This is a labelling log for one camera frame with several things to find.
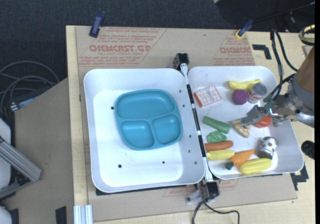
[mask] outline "tin can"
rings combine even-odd
[[[258,82],[248,92],[248,102],[255,104],[260,98],[262,98],[267,93],[267,87]]]
[[[278,142],[275,138],[264,137],[260,145],[260,150],[258,152],[259,158],[269,158],[272,159],[276,150]]]

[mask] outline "black carpet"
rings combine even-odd
[[[66,25],[91,26],[98,9],[105,11],[104,26],[240,29],[248,19],[256,21],[313,1],[0,0],[0,71],[17,61],[36,61],[50,67],[60,80],[67,77]],[[313,5],[256,22],[251,30],[298,32],[314,20]],[[50,72],[33,64],[14,65],[5,73],[52,80]],[[0,92],[12,82],[0,76]]]

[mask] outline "corn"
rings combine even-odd
[[[240,165],[239,169],[245,174],[254,173],[268,169],[271,166],[271,163],[271,159],[269,158],[258,158],[244,162]]]
[[[225,160],[233,157],[235,152],[230,149],[209,151],[206,153],[206,157],[208,160]]]

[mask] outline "banana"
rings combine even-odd
[[[236,81],[229,81],[229,87],[232,90],[246,90],[248,91],[249,89],[251,89],[254,84],[261,82],[260,79],[257,79],[255,81],[245,81],[245,82],[236,82]]]

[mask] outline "blue divided tray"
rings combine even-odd
[[[125,144],[135,150],[161,148],[182,136],[182,121],[176,102],[164,90],[138,90],[119,96],[115,118]]]

